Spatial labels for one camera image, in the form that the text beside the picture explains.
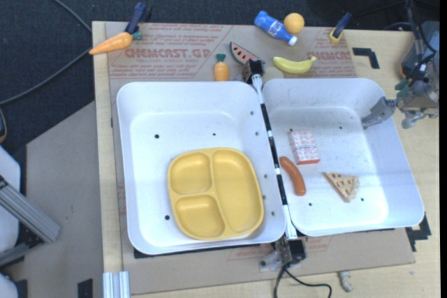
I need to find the thin black and white rod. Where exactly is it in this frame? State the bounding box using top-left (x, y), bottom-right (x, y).
top-left (251, 73), bottom-right (297, 239)

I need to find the orange sausage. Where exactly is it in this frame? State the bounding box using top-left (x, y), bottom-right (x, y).
top-left (278, 156), bottom-right (307, 198)

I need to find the blue bottle with white cap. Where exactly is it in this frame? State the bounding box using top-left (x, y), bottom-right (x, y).
top-left (253, 10), bottom-right (299, 47)

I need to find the brown cardboard board, red print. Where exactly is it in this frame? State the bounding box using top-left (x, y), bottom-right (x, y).
top-left (104, 21), bottom-right (417, 295)

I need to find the white plastic tray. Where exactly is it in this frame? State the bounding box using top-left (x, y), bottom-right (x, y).
top-left (116, 80), bottom-right (288, 255)
top-left (261, 77), bottom-right (426, 238)

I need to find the long orange carrot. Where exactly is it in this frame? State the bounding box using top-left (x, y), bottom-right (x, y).
top-left (88, 30), bottom-right (144, 56)

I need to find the orange ball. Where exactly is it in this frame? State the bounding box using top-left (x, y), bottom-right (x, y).
top-left (283, 12), bottom-right (306, 35)

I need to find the red watermelon slice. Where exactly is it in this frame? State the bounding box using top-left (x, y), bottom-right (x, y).
top-left (228, 41), bottom-right (261, 66)

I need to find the yellow divided plate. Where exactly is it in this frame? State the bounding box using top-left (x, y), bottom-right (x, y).
top-left (167, 147), bottom-right (265, 241)

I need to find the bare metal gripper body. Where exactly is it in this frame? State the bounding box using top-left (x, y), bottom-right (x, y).
top-left (395, 75), bottom-right (441, 115)

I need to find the pizza slice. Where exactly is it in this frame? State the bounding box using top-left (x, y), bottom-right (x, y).
top-left (322, 171), bottom-right (360, 204)

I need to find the yellow banana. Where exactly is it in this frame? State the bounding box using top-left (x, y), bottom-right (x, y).
top-left (272, 55), bottom-right (318, 75)

